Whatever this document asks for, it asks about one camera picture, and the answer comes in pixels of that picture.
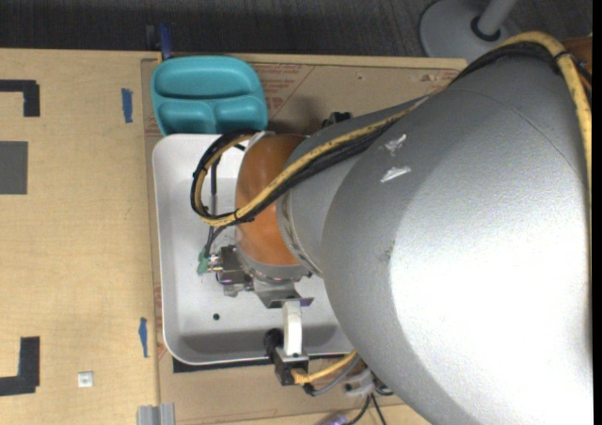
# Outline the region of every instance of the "black corner marker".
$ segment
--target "black corner marker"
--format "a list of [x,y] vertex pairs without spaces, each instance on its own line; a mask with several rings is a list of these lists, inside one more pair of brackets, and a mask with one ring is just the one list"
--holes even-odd
[[40,337],[21,338],[16,376],[0,378],[0,397],[36,393],[40,386]]
[[0,92],[22,92],[24,118],[40,117],[40,85],[36,81],[0,79]]

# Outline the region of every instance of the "small white square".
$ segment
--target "small white square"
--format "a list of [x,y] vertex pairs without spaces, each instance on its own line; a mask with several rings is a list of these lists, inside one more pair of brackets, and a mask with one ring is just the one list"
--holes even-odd
[[94,386],[94,371],[80,371],[77,373],[77,384],[80,388]]

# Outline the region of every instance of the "teal plastic container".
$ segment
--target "teal plastic container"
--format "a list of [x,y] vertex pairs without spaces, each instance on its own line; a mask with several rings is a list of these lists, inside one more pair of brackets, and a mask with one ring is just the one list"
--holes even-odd
[[225,134],[267,127],[259,76],[236,57],[172,57],[155,68],[150,92],[163,135]]

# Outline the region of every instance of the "metal stand base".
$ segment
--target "metal stand base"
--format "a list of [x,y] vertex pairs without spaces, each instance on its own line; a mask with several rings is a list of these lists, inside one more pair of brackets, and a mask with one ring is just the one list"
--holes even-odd
[[490,39],[475,34],[472,21],[485,6],[477,0],[441,0],[430,6],[420,20],[424,52],[429,57],[461,57],[469,63],[518,34],[518,27],[509,22]]

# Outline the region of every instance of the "white tray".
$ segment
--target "white tray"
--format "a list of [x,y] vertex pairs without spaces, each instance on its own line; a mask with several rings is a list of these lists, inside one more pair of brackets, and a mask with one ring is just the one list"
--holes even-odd
[[[163,332],[167,348],[190,365],[263,360],[263,337],[282,329],[282,311],[266,309],[252,291],[225,296],[214,274],[198,275],[198,253],[208,226],[190,206],[192,173],[205,150],[219,135],[172,134],[152,153],[163,294]],[[243,153],[232,149],[222,157],[217,172],[217,212],[234,209],[234,189]],[[210,201],[203,188],[204,202]],[[218,246],[234,244],[234,229],[226,229]],[[295,285],[304,297],[303,346],[309,355],[344,354],[353,346],[342,332],[318,276]]]

